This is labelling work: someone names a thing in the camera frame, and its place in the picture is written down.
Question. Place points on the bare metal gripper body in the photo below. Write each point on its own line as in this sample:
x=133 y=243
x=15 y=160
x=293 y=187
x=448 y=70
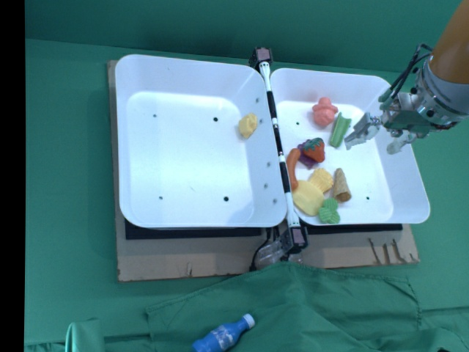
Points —
x=411 y=116

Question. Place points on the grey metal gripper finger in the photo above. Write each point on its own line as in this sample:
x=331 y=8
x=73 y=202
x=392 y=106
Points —
x=398 y=143
x=361 y=131

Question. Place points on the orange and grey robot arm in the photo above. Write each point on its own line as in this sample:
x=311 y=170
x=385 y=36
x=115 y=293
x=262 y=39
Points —
x=453 y=55

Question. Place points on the green toy celery stick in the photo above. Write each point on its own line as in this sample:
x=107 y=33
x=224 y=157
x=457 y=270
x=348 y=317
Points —
x=340 y=130

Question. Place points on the pink toy figure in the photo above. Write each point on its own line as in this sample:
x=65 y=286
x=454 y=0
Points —
x=324 y=112

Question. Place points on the white plastic tray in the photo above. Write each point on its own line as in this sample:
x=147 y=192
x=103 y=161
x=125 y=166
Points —
x=381 y=182
x=183 y=141

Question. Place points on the red toy strawberry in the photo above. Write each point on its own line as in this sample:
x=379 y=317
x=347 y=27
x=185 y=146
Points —
x=315 y=150

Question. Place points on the tan toy ice cream cone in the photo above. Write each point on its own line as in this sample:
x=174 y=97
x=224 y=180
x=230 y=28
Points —
x=341 y=185

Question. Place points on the purple toy grapes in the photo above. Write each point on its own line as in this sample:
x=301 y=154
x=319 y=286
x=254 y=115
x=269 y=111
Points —
x=307 y=162

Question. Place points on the yellow toy corn piece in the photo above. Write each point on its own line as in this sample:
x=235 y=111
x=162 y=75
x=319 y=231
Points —
x=321 y=180

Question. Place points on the orange toy sausage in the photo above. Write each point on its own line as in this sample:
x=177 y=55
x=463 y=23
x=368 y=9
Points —
x=292 y=167

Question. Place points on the black and white thin rod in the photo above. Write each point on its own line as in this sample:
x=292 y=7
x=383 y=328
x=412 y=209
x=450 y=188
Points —
x=277 y=134

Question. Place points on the yellow toy cheese wedge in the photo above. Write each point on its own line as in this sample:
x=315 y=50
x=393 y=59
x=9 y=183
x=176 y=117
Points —
x=308 y=198

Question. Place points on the yellow toy food lump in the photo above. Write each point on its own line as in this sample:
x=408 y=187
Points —
x=248 y=125

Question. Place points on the green cloth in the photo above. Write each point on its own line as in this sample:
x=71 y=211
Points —
x=293 y=306

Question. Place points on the brown cardboard board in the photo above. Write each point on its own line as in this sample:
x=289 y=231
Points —
x=216 y=257

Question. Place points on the blue plastic bottle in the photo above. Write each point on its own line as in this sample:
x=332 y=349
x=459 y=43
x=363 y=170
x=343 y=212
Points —
x=221 y=337

